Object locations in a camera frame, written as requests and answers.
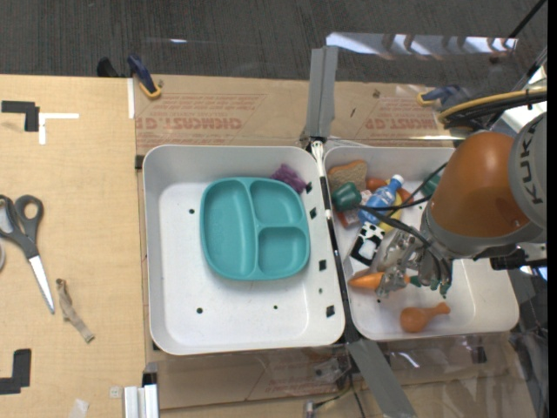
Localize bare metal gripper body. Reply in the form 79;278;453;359
384;231;453;286

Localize orange carrot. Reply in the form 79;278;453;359
347;271;422;291

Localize yellow banana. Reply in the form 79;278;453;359
376;213;404;235

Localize orange chicken drumstick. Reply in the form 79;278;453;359
399;301;452;334

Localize black and white carton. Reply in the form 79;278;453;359
349;221;386;266

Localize blue bottle white cap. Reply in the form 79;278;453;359
357;173;406;226

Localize teal green can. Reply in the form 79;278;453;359
420;173;441;196

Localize red and white packet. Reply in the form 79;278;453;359
336;209;363;230

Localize white plastic tray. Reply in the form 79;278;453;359
323;145;520;343
142;145;346;357

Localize brown bread slice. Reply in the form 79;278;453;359
326;159;369;193

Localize purple grapes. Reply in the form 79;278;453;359
270;163;308;194

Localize teal divided plate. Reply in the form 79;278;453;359
199;176;312;283

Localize brown cardboard board red print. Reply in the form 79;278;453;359
133;74;526;411

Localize beige crumpled strip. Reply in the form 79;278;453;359
55;278;97;345

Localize black cylinder on white bracket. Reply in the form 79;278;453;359
490;247;528;272

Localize grey handled scissors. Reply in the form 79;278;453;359
0;194;57;315

